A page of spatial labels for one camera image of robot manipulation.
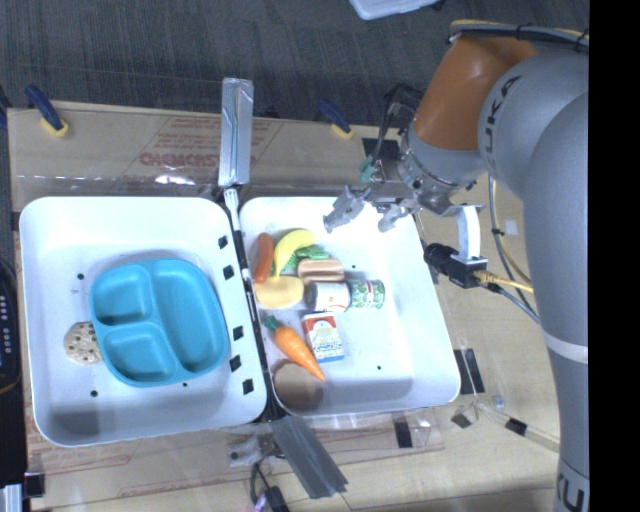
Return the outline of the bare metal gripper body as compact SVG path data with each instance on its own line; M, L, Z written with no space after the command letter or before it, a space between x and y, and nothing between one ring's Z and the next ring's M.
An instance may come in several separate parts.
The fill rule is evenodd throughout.
M462 185L464 152L441 148L405 148L371 152L373 172L368 199L443 215Z

